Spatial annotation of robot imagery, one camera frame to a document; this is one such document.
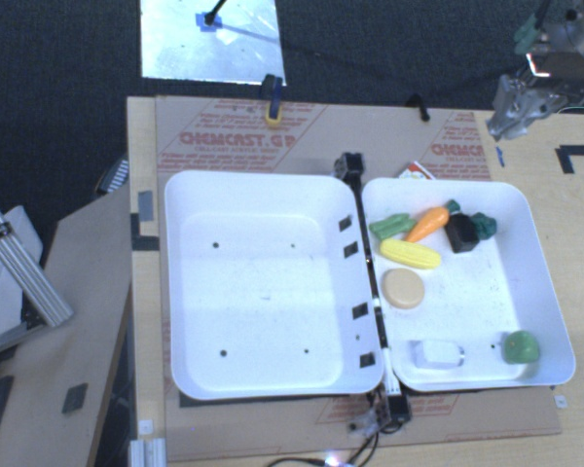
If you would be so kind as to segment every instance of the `toy carrot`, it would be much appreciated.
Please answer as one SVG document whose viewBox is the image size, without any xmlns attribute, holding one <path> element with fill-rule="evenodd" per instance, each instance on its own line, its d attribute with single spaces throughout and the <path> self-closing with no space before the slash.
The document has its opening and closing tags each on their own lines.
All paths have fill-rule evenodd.
<svg viewBox="0 0 584 467">
<path fill-rule="evenodd" d="M 436 230 L 444 227 L 450 215 L 460 210 L 458 202 L 450 200 L 445 206 L 437 206 L 426 211 L 418 223 L 411 229 L 405 237 L 407 242 L 417 242 L 418 240 L 432 234 Z"/>
</svg>

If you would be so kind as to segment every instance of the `green round object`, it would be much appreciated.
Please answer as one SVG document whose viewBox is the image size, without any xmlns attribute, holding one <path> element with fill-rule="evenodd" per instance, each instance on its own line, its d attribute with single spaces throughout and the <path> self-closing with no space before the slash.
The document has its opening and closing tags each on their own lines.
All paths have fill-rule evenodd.
<svg viewBox="0 0 584 467">
<path fill-rule="evenodd" d="M 540 356 L 538 341 L 528 331 L 513 332 L 504 341 L 503 349 L 506 363 L 532 363 Z"/>
</svg>

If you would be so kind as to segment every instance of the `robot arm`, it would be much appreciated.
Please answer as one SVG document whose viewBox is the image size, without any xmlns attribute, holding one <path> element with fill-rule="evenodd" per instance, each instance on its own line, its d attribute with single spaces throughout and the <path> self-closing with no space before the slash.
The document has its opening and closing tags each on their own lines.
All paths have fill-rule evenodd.
<svg viewBox="0 0 584 467">
<path fill-rule="evenodd" d="M 584 0 L 561 24 L 544 21 L 550 0 L 515 35 L 516 53 L 527 64 L 514 76 L 503 75 L 493 101 L 495 113 L 487 121 L 499 141 L 528 132 L 528 126 L 566 106 L 584 105 Z"/>
</svg>

